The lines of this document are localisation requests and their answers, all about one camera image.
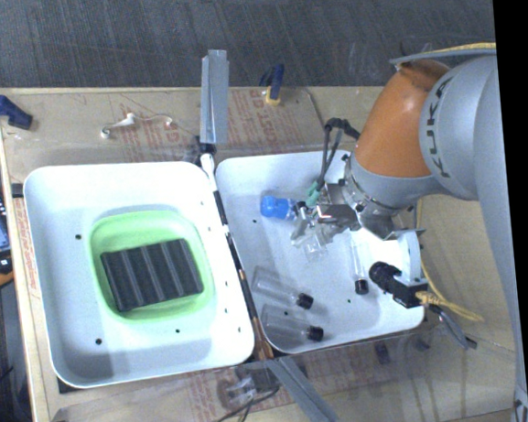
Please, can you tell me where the white plastic tray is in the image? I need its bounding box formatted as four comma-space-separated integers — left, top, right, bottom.
21, 149, 260, 394
211, 141, 431, 362

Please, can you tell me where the black ribbed rectangular block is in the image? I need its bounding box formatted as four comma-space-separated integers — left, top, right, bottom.
98, 236, 207, 315

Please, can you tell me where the green divided plate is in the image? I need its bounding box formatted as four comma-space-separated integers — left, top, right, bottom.
86, 204, 220, 327

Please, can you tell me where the black block with thin wires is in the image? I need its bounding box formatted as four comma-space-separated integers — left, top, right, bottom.
245, 362, 282, 395

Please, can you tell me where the brown cardboard board red print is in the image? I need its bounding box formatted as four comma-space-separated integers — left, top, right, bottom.
0, 44, 528, 422

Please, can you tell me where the clear bottle with blue cap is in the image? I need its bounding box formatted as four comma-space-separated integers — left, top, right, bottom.
258, 191, 303, 225

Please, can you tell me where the thin black and white rod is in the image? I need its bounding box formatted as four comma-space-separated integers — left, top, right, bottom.
199, 148, 275, 365

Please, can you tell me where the thin clear bottle black cap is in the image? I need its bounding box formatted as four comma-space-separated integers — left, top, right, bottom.
347, 236, 371, 297

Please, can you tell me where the clear bottle with black cap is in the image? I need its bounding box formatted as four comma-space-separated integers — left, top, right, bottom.
257, 298, 326, 348
249, 261, 316, 316

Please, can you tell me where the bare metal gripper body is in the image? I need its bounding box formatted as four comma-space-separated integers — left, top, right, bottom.
309, 166, 400, 249

